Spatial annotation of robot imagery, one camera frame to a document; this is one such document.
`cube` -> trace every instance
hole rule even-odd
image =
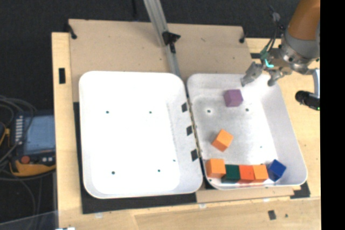
[[[234,184],[240,180],[238,165],[225,165],[226,175],[222,177],[222,183]]]
[[[266,165],[253,165],[254,183],[262,183],[268,179]]]
[[[238,165],[240,180],[238,183],[247,184],[254,181],[254,169],[252,165]]]
[[[276,182],[279,178],[282,177],[285,170],[286,170],[286,167],[276,159],[274,159],[267,166],[268,176],[274,182]]]
[[[220,151],[225,151],[231,144],[233,135],[221,129],[216,138],[213,140],[212,145]]]
[[[227,107],[238,107],[243,102],[241,90],[230,89],[225,91],[224,100]]]
[[[223,159],[212,158],[206,162],[206,175],[211,178],[222,178],[226,175]]]

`orange block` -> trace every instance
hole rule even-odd
[[[206,174],[208,177],[222,178],[226,175],[225,162],[223,159],[212,158],[206,162]]]
[[[231,144],[233,135],[221,129],[217,137],[213,140],[212,145],[220,151],[225,151]]]
[[[266,165],[253,165],[254,178],[253,182],[264,182],[268,179],[268,172]]]
[[[239,165],[240,180],[238,183],[245,184],[255,180],[254,169],[252,165]]]

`dark green block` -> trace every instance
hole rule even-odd
[[[225,165],[226,175],[222,177],[222,183],[236,183],[240,180],[238,165]]]

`wooden table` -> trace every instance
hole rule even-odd
[[[320,113],[296,102],[298,90],[314,89],[313,78],[298,73],[278,83],[307,165],[310,197],[290,198],[303,192],[300,186],[231,191],[202,187],[195,204],[83,214],[73,113],[79,77],[90,69],[168,72],[169,67],[150,23],[71,19],[70,25],[76,40],[69,33],[52,33],[59,227],[321,229]],[[250,53],[268,42],[246,39],[241,44],[239,26],[169,24],[169,31],[181,35],[176,47],[184,81],[194,73],[242,74],[252,61]]]

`white tray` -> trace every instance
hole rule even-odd
[[[79,81],[83,181],[96,198],[192,193],[202,184],[185,86],[170,73]]]
[[[219,178],[207,178],[210,185],[227,190],[253,185],[301,185],[307,169],[296,140],[284,99],[278,84],[267,85],[268,75],[241,86],[241,74],[195,74],[187,88],[196,126],[203,165],[210,158],[221,158],[226,164],[268,164],[274,159],[286,167],[277,182],[263,184],[226,184]],[[223,94],[240,89],[243,103],[226,107]],[[221,129],[234,136],[230,146],[221,152],[211,145]]]

